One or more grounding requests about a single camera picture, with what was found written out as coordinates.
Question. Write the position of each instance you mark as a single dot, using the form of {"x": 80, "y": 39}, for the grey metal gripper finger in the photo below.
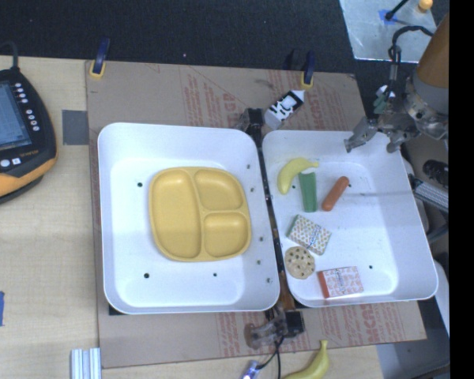
{"x": 361, "y": 132}
{"x": 397, "y": 140}

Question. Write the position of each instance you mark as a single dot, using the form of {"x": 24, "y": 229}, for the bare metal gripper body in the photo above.
{"x": 412, "y": 118}

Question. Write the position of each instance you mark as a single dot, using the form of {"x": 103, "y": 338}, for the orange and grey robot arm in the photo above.
{"x": 434, "y": 61}

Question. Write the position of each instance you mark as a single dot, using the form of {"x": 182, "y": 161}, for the orange sausage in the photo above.
{"x": 335, "y": 194}

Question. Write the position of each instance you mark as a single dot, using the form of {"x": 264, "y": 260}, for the green celery stick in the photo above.
{"x": 308, "y": 192}

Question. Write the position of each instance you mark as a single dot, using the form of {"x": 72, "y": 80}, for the black and white milk carton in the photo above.
{"x": 282, "y": 109}

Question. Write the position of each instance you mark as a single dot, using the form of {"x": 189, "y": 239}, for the yellow banana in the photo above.
{"x": 316, "y": 365}
{"x": 286, "y": 176}

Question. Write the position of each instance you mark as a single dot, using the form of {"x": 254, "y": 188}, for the white plastic tray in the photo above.
{"x": 379, "y": 231}
{"x": 126, "y": 211}

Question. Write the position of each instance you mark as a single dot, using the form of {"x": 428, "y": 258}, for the green patterned packet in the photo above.
{"x": 309, "y": 234}

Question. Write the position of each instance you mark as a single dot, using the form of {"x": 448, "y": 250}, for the beige chocolate chip biscuit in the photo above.
{"x": 299, "y": 263}

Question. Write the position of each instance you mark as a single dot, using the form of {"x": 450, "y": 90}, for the orange patterned carton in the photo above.
{"x": 341, "y": 282}

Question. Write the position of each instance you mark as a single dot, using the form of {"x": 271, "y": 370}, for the yellow divided plate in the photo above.
{"x": 177, "y": 215}

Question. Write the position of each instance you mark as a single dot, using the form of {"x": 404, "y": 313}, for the brown cardboard board red print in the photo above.
{"x": 150, "y": 93}

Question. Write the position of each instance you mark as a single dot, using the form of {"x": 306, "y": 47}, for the black cylinder on white bracket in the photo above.
{"x": 436, "y": 172}

